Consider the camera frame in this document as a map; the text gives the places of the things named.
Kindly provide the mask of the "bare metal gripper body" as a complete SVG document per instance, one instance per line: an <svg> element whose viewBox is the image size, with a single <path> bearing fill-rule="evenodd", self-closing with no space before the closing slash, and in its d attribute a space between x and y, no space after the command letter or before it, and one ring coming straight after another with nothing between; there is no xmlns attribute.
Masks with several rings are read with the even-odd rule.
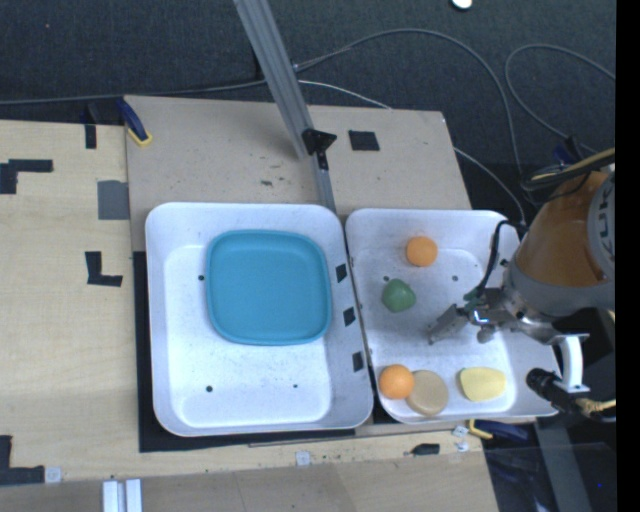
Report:
<svg viewBox="0 0 640 512"><path fill-rule="evenodd" d="M556 344L560 331L554 317L539 312L519 292L507 288L474 288L466 294L466 317L479 328L477 340L491 341L498 331L520 332L544 345Z"/></svg>

